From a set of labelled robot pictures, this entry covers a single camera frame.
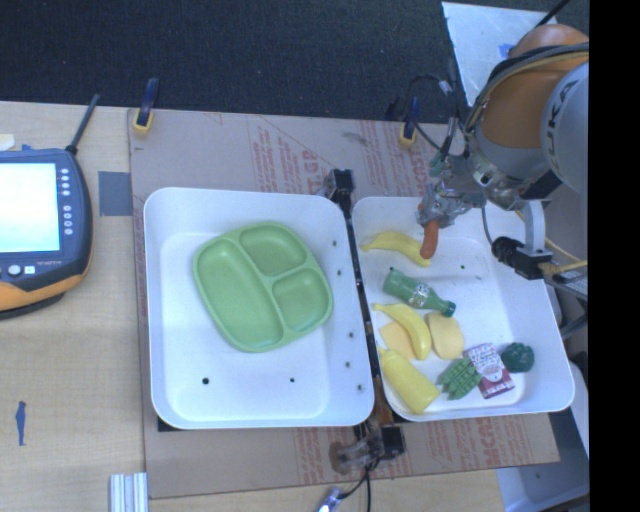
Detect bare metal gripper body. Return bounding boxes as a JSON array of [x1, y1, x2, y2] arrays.
[[423, 154, 502, 215]]

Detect orange sausage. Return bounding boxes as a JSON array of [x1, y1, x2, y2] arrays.
[[419, 219, 441, 261]]

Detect yellow banana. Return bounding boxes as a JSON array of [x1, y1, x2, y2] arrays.
[[360, 230, 432, 269], [372, 302, 433, 362]]

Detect green bottle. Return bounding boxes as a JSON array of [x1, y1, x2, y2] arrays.
[[382, 268, 457, 319]]

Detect thin black rod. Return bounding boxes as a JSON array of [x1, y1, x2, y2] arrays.
[[342, 198, 387, 427]]

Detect white plastic tray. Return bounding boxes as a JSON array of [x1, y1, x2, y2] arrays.
[[351, 195, 576, 423], [143, 186, 376, 431]]

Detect orange cheese slice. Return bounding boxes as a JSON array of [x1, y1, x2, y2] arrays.
[[377, 320, 417, 362]]

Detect dark green broccoli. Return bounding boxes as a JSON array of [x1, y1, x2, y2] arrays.
[[500, 341, 536, 374]]

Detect red and white carton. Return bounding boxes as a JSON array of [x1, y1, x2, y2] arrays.
[[462, 342, 516, 401]]

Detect green pea pods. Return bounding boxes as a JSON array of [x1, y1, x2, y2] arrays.
[[436, 356, 483, 402]]

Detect yellow bottle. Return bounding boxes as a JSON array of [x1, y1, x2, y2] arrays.
[[376, 345, 442, 416]]

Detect green divided plate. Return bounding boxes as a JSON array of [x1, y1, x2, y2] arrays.
[[192, 220, 335, 354]]

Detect brown cardboard board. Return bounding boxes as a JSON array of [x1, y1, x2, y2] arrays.
[[127, 108, 562, 500]]

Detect black block with wires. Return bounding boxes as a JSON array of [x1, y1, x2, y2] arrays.
[[327, 168, 357, 202], [378, 424, 407, 460]]

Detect black cylinder on white bracket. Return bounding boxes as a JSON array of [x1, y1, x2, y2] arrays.
[[491, 198, 555, 282]]

